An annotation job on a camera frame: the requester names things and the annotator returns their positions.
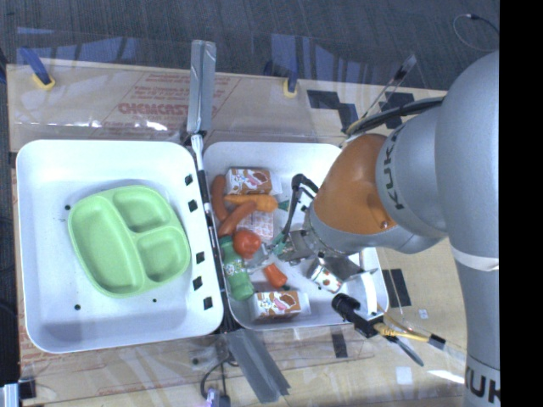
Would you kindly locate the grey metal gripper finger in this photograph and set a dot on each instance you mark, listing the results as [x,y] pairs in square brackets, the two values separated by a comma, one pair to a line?
[257,265]
[267,250]

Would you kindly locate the small orange carrot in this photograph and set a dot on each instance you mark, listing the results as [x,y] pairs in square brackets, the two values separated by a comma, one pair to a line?
[275,274]

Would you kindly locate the white plastic tray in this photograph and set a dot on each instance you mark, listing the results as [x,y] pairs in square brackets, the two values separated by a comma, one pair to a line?
[271,155]
[46,227]

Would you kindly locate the brown and white carton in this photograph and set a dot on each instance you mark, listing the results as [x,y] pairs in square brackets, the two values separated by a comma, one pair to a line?
[250,180]
[280,305]

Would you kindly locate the brown cardboard board, red print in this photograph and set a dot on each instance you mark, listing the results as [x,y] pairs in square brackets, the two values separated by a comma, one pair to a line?
[106,371]

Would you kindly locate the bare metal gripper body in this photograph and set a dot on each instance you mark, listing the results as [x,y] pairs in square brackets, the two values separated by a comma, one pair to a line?
[299,247]

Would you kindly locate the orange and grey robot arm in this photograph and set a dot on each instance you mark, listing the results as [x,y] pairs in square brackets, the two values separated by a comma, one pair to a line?
[424,176]

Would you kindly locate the thin black and white rod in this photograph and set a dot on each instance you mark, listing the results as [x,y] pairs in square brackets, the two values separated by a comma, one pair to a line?
[199,151]

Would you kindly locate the small white and red can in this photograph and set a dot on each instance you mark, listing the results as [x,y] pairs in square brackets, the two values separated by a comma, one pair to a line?
[326,280]

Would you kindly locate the green bottle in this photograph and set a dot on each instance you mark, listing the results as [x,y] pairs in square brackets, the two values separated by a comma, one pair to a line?
[235,274]

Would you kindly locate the green divided plate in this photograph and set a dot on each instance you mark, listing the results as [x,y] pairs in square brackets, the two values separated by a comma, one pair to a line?
[106,244]

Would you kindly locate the orange and white carton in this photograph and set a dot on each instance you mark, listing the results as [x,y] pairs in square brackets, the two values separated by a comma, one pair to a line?
[261,225]

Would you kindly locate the black cylinder on white bracket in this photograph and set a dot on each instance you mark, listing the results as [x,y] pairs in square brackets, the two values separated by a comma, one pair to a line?
[345,305]

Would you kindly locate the red-orange toy sausage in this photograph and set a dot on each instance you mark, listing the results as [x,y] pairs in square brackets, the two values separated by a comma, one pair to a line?
[218,197]
[233,221]

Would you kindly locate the red toy tomato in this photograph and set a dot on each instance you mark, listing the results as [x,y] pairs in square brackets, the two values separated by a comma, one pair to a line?
[246,243]

